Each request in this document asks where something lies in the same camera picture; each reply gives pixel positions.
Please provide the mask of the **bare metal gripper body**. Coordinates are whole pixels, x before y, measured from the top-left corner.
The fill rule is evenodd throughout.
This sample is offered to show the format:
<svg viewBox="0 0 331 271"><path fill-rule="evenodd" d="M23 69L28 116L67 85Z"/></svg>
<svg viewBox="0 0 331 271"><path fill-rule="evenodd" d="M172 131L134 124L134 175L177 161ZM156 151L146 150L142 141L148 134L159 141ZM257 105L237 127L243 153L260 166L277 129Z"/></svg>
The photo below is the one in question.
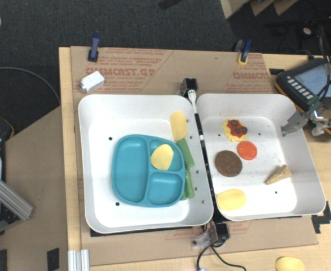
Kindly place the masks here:
<svg viewBox="0 0 331 271"><path fill-rule="evenodd" d="M307 116L315 126L331 126L331 103L314 100L310 104Z"/></svg>

